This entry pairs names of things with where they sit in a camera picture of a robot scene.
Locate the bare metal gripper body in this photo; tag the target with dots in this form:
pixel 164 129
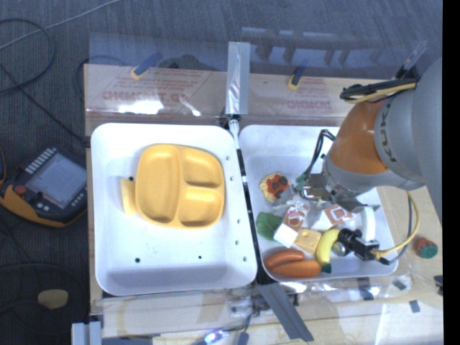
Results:
pixel 316 187

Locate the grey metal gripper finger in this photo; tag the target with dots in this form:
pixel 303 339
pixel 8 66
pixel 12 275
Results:
pixel 354 202

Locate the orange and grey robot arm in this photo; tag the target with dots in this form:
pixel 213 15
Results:
pixel 363 146

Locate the white and orange carton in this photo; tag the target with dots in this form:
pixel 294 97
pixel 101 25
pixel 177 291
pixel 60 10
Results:
pixel 336 217

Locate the brown and white small carton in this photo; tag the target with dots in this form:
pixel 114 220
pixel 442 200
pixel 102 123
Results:
pixel 295 218

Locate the toy pizza slice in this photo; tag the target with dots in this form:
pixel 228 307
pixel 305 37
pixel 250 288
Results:
pixel 275 187

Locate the small grey can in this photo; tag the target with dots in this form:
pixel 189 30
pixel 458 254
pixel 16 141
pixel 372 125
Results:
pixel 338 249

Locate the yellow banana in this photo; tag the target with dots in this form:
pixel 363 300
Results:
pixel 325 244

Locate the white plastic tray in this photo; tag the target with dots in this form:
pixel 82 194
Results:
pixel 280 149
pixel 118 250

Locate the yellow cheese slice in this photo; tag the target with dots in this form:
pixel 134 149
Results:
pixel 307 240

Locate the white cube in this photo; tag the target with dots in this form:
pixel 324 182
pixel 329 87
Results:
pixel 285 235

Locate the green toy leaf vegetable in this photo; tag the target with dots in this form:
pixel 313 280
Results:
pixel 266 225

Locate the orange-brown toy sausage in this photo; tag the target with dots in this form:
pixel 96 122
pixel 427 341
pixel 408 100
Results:
pixel 284 258

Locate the orange carrot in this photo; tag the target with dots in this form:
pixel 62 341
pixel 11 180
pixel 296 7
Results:
pixel 296 269

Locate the orange and green toy fruit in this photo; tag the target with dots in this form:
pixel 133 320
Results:
pixel 427 247

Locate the yellow divided plate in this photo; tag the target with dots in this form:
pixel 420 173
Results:
pixel 169 185

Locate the brown cardboard board red print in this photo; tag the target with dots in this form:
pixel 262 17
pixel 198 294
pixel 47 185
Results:
pixel 151 92

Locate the pale yellow flat object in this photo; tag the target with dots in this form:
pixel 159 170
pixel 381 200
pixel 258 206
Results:
pixel 53 298

